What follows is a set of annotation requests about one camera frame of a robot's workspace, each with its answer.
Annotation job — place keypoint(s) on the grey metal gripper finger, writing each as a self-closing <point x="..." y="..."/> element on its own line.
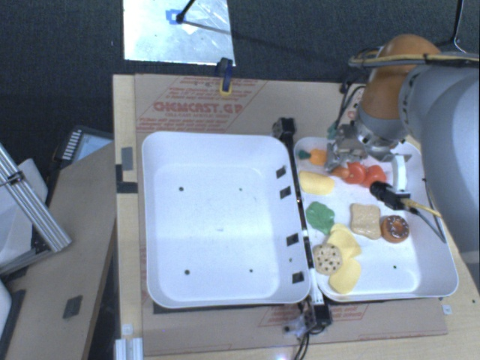
<point x="330" y="159"/>
<point x="345" y="159"/>

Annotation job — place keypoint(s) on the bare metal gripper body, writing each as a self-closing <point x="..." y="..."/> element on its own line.
<point x="352" y="141"/>

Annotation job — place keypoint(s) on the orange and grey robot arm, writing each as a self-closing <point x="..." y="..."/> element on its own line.
<point x="438" y="126"/>

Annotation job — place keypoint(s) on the orange carrot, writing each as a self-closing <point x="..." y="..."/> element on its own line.
<point x="318" y="156"/>

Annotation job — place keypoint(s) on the small orange-red toy piece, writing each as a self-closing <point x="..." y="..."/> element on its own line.
<point x="340" y="171"/>

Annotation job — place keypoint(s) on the red tomato slice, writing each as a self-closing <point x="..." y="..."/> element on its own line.
<point x="355" y="173"/>
<point x="375" y="174"/>

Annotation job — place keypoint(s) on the yellow toy corn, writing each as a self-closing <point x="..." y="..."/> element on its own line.
<point x="317" y="183"/>

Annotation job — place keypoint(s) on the green lettuce leaf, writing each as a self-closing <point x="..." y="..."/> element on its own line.
<point x="319" y="216"/>

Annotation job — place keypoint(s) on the thin black and white rod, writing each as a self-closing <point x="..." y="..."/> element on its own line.
<point x="302" y="216"/>

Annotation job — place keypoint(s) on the tan bread slice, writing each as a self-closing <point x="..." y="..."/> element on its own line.
<point x="365" y="220"/>

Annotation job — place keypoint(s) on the yellow potato crisp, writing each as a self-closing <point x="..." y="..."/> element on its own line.
<point x="345" y="276"/>
<point x="345" y="243"/>

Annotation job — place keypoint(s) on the brown doughnut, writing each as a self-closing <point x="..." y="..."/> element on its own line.
<point x="394" y="229"/>

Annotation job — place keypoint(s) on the tan chocolate chip biscuit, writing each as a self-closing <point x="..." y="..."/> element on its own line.
<point x="327" y="259"/>

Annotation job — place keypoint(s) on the white plastic tray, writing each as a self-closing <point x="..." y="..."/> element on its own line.
<point x="217" y="219"/>
<point x="386" y="272"/>

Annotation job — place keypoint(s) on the brown cardboard board red print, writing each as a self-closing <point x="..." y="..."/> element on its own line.
<point x="210" y="103"/>

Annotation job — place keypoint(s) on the black cylinder on white bracket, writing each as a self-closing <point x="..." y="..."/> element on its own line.
<point x="386" y="191"/>

